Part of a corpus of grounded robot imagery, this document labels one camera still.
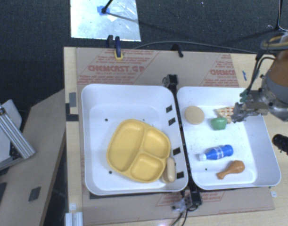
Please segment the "yellow divided plate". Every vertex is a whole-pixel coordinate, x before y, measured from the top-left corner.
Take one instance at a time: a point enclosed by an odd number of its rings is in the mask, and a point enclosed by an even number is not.
[[[107,162],[126,177],[151,183],[161,177],[170,150],[170,140],[163,132],[129,119],[113,134],[107,149]]]

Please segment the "round tan disc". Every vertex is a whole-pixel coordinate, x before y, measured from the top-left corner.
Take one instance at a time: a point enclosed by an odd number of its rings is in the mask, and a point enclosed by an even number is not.
[[[193,124],[198,125],[205,119],[204,112],[197,106],[189,106],[185,111],[186,120]]]

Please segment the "brown drumstick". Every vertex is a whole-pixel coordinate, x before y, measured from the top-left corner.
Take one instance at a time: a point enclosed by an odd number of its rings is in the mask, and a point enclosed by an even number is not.
[[[223,179],[225,175],[230,173],[241,173],[245,169],[243,161],[233,161],[230,166],[223,172],[217,173],[219,179]]]

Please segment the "wooden surface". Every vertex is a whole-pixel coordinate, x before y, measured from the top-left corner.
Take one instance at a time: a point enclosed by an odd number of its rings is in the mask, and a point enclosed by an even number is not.
[[[7,183],[0,226],[43,225],[65,144],[64,100],[62,90],[32,107],[23,135],[36,153],[0,176],[0,183]],[[31,190],[37,187],[41,187],[39,198],[29,202]]]
[[[75,54],[74,48],[65,48],[65,58],[68,60]],[[240,54],[232,54],[231,55],[233,64],[235,67],[235,71],[237,74],[237,78],[239,81],[239,85],[241,87],[246,87],[249,84],[252,69],[255,64],[255,56],[254,55],[240,55]],[[268,70],[271,61],[265,61],[261,72],[265,74]],[[72,61],[66,64],[66,66],[74,66]],[[245,81],[243,76],[243,71],[246,73],[247,80]],[[74,76],[66,77],[66,81],[72,80],[73,82],[76,80]],[[253,88],[258,88],[257,81]],[[285,136],[288,136],[288,122],[281,122],[279,119],[275,118],[272,115],[267,115],[264,117],[265,123],[268,128],[269,136],[272,138],[275,134],[280,133]],[[67,149],[67,157],[68,157],[68,185],[69,185],[69,202],[77,204],[76,211],[82,211],[82,186],[79,183],[79,179],[81,178],[81,162],[80,158],[80,148],[77,144],[79,140],[79,132],[77,130],[78,122],[68,122],[66,125],[66,132],[69,136],[67,136],[67,143],[71,144],[70,148]],[[250,225],[250,226],[260,226],[260,225],[284,225],[288,226],[288,156],[274,146],[274,151],[277,156],[277,161],[281,170],[282,179],[281,182],[271,188],[271,191],[275,191],[277,193],[277,197],[273,199],[275,210],[269,211],[259,211],[259,212],[249,212],[249,213],[237,213],[237,214],[225,214],[225,215],[214,215],[214,216],[203,216],[203,217],[188,217],[185,225],[196,225],[196,226],[240,226],[240,225]],[[171,225],[173,219],[162,219],[162,220],[154,220],[154,221],[144,221],[144,222],[133,222],[133,223],[121,223],[116,224],[119,226],[156,226],[163,225],[168,226]]]

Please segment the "blue bottle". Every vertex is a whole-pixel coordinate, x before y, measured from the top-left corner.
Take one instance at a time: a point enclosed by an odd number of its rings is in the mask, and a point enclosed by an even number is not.
[[[199,159],[201,161],[205,161],[206,159],[217,160],[225,156],[232,156],[233,153],[234,153],[234,150],[231,145],[223,145],[223,146],[213,147],[207,153],[199,154]]]

